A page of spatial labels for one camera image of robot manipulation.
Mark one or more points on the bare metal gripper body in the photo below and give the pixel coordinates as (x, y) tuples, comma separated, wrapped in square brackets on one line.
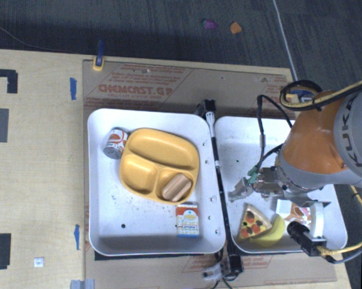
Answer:
[(269, 182)]

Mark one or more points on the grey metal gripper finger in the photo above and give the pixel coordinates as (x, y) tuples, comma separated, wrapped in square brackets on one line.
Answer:
[(237, 196), (244, 183)]

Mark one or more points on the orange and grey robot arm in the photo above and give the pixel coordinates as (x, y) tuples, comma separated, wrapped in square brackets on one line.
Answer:
[(312, 146)]

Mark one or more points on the white and orange packet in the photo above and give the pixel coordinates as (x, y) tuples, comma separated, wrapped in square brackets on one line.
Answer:
[(286, 207)]

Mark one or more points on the toy pizza slice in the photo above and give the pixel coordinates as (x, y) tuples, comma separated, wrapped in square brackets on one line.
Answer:
[(252, 223)]

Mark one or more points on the thin black and white rod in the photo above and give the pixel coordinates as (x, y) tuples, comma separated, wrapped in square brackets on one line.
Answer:
[(217, 163)]

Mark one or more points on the white plastic tray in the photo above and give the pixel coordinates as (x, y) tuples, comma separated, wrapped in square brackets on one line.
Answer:
[(141, 226), (241, 143)]

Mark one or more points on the yellow banana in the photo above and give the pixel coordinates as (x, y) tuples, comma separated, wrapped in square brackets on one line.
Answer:
[(274, 233)]

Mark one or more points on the orange and white carton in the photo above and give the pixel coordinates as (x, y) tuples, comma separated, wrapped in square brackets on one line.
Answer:
[(188, 220)]

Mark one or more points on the yellow divided plate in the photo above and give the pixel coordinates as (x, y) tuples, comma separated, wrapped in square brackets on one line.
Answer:
[(156, 152)]

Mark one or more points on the brown cardboard board red print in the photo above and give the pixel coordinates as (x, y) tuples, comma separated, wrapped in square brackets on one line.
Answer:
[(159, 89)]

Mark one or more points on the orange and white can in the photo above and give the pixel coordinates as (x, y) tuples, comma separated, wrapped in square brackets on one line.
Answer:
[(115, 144)]

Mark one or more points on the orange toy biscuit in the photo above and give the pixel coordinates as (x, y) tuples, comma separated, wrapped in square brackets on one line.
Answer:
[(235, 28)]

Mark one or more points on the purple toy grapes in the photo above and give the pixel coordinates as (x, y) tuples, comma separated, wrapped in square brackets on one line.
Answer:
[(210, 24)]

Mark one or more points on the black cylinder on white bracket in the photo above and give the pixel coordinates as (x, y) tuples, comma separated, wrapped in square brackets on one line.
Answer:
[(307, 236)]

